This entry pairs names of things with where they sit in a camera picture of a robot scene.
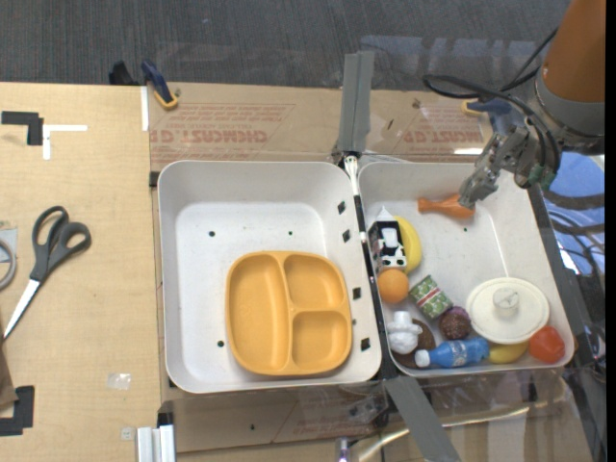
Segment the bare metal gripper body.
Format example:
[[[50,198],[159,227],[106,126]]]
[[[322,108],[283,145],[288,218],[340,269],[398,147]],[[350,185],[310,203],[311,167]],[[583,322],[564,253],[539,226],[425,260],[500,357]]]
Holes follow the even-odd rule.
[[[529,141],[530,132],[523,126],[511,126],[506,133],[495,133],[477,158],[475,169],[490,168],[499,173],[504,169],[514,174],[518,185],[529,185],[523,164]]]

